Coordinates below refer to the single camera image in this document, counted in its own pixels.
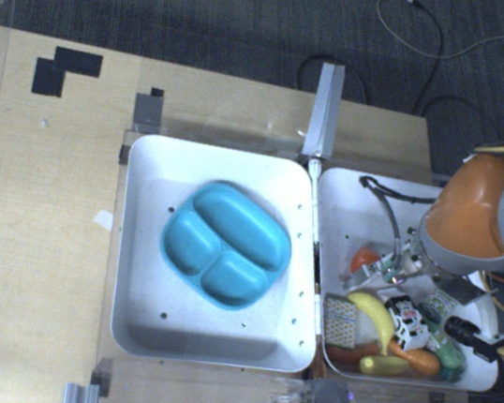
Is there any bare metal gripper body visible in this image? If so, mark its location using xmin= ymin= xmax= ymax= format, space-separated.
xmin=362 ymin=243 xmax=437 ymax=292

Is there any orange round fruit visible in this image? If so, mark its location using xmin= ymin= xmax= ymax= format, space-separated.
xmin=348 ymin=245 xmax=383 ymax=276

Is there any yellow banana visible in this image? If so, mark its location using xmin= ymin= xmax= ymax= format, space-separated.
xmin=338 ymin=289 xmax=402 ymax=357

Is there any white and black carton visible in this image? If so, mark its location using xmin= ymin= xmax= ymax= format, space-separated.
xmin=377 ymin=291 xmax=437 ymax=357

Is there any white plastic tray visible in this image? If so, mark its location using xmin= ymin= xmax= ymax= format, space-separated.
xmin=96 ymin=129 xmax=347 ymax=384
xmin=289 ymin=164 xmax=504 ymax=402

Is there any white yellow patterned carton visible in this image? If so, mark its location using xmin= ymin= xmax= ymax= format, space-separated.
xmin=318 ymin=293 xmax=364 ymax=350

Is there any green bottle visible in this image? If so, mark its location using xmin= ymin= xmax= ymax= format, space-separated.
xmin=410 ymin=289 xmax=478 ymax=374

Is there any orange carrot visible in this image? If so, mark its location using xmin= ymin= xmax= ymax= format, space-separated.
xmin=384 ymin=337 xmax=445 ymax=380

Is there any red sausage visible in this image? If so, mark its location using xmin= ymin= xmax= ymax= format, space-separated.
xmin=322 ymin=334 xmax=383 ymax=372

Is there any thin black and white rod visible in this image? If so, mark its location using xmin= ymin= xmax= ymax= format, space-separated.
xmin=281 ymin=156 xmax=350 ymax=338

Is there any blue divided plate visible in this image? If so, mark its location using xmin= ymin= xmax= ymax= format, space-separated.
xmin=152 ymin=172 xmax=303 ymax=319

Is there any black cylinder on white bracket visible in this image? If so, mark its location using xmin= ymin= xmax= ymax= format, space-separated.
xmin=438 ymin=283 xmax=504 ymax=366

